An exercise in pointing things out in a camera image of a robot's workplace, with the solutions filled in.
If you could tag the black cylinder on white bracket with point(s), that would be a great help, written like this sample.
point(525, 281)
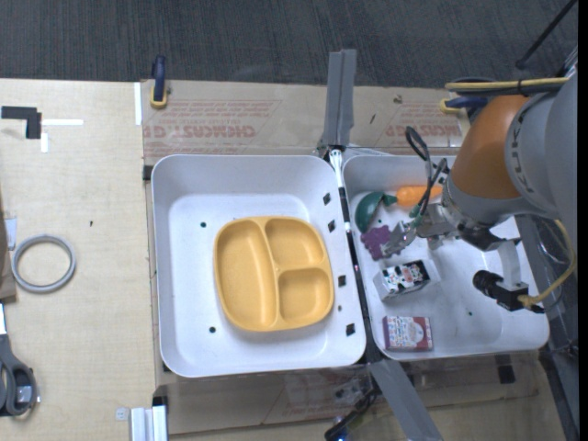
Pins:
point(509, 264)

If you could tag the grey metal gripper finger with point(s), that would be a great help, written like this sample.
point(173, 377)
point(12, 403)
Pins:
point(396, 247)
point(402, 231)

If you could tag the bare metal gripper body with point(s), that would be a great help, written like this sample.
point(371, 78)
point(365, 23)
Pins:
point(436, 227)

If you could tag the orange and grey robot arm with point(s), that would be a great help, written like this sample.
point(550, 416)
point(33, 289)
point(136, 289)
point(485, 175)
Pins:
point(494, 154)

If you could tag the brown cardboard board red print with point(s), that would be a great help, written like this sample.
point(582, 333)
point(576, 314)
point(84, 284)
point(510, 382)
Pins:
point(229, 122)

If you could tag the orange carrot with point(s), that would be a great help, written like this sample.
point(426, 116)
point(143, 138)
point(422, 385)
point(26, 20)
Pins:
point(413, 195)

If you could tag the white plastic tray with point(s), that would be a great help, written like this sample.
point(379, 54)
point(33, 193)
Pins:
point(464, 320)
point(193, 292)

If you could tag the white carton with cow print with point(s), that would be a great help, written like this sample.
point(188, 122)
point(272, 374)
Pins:
point(404, 279)

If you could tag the green bowl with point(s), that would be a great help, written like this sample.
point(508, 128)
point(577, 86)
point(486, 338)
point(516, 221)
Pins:
point(366, 209)

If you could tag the yellow divided plate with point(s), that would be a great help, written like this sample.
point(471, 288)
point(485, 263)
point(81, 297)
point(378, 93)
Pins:
point(257, 274)

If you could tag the purple grapes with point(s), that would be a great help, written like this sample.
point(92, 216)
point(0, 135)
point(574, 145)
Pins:
point(374, 241)

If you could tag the pink printed packet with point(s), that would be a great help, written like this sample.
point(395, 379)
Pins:
point(408, 333)

